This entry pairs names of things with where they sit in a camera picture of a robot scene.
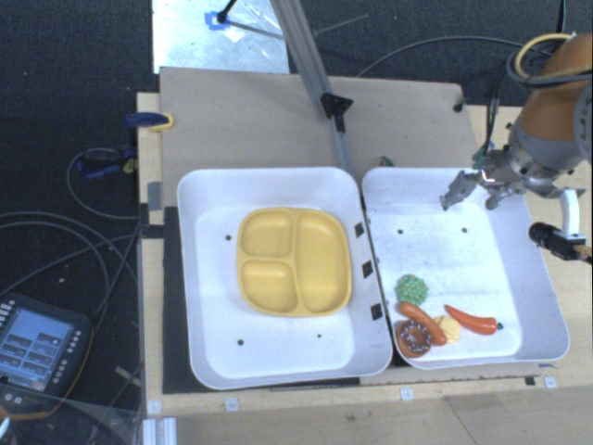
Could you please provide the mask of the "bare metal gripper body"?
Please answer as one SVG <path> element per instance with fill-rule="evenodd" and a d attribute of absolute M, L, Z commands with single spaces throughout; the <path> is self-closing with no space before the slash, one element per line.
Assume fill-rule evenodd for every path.
<path fill-rule="evenodd" d="M 502 149 L 479 148 L 473 155 L 473 168 L 480 172 L 479 184 L 486 190 L 489 186 L 506 185 L 514 195 L 532 192 L 540 197 L 559 197 L 560 188 L 554 181 L 558 171 L 549 169 L 517 146 Z"/>

